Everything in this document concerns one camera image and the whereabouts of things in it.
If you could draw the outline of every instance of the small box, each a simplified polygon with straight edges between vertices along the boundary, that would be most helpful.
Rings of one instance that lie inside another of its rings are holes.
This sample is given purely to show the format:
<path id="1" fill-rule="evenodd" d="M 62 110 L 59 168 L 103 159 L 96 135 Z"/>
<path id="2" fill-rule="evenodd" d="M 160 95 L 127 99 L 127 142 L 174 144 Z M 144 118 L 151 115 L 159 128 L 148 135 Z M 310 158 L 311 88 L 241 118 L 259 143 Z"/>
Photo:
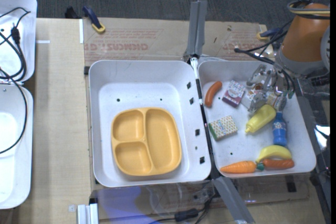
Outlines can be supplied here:
<path id="1" fill-rule="evenodd" d="M 226 116 L 209 123 L 209 130 L 214 139 L 217 141 L 230 134 L 236 133 L 238 128 L 233 121 L 232 116 Z"/>
<path id="2" fill-rule="evenodd" d="M 245 86 L 232 80 L 226 89 L 222 100 L 234 108 L 237 107 L 243 97 Z"/>

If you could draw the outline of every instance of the yellow mustard bottle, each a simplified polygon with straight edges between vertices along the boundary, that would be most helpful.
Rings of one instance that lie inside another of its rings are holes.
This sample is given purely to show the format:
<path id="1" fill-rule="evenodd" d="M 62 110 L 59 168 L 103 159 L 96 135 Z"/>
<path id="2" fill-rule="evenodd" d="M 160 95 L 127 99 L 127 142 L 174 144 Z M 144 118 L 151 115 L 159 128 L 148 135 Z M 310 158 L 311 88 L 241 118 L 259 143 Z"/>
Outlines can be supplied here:
<path id="1" fill-rule="evenodd" d="M 273 108 L 273 106 L 269 104 L 264 104 L 246 123 L 245 132 L 254 133 L 258 131 L 260 128 L 264 127 L 267 123 L 273 120 L 276 114 L 277 112 Z"/>

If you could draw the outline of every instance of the carrot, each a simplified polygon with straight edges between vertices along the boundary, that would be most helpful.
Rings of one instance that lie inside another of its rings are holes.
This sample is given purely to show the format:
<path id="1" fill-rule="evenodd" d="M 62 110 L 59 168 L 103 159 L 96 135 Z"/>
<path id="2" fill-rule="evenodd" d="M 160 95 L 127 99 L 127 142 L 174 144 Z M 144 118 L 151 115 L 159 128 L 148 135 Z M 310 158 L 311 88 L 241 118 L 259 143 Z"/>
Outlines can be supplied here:
<path id="1" fill-rule="evenodd" d="M 214 84 L 210 86 L 210 88 L 206 92 L 205 101 L 204 101 L 204 104 L 207 107 L 212 106 L 212 100 L 214 98 L 214 95 L 216 94 L 216 92 L 218 92 L 222 88 L 222 86 L 223 84 L 220 81 L 216 81 Z"/>
<path id="2" fill-rule="evenodd" d="M 220 171 L 231 174 L 253 173 L 257 168 L 257 164 L 253 161 L 242 161 L 223 166 Z"/>
<path id="3" fill-rule="evenodd" d="M 289 169 L 294 167 L 292 159 L 264 159 L 262 163 L 265 168 L 269 169 Z"/>

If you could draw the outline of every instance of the wooden surface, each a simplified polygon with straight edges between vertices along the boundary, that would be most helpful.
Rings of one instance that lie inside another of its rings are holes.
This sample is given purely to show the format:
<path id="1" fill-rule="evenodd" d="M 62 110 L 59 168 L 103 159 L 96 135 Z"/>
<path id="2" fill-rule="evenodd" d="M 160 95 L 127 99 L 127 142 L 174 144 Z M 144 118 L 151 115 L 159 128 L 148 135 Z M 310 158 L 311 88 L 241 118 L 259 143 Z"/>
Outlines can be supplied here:
<path id="1" fill-rule="evenodd" d="M 13 211 L 13 223 L 76 223 L 79 204 L 91 194 L 86 83 L 79 22 L 37 19 L 35 73 L 25 87 L 34 97 L 32 187 Z M 248 206 L 256 223 L 324 223 L 317 193 L 306 182 L 305 199 Z M 0 214 L 0 223 L 6 223 Z M 147 223 L 138 219 L 101 223 Z M 201 223 L 235 223 L 226 208 L 212 209 Z"/>

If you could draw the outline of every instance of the blue bottle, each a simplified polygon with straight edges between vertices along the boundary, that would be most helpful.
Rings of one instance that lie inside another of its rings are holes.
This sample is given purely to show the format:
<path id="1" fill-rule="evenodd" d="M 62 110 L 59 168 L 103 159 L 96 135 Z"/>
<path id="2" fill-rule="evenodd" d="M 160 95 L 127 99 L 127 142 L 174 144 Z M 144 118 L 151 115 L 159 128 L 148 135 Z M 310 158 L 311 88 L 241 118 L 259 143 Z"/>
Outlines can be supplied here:
<path id="1" fill-rule="evenodd" d="M 282 118 L 282 112 L 277 112 L 273 121 L 273 144 L 279 146 L 287 145 L 286 138 L 287 126 Z"/>

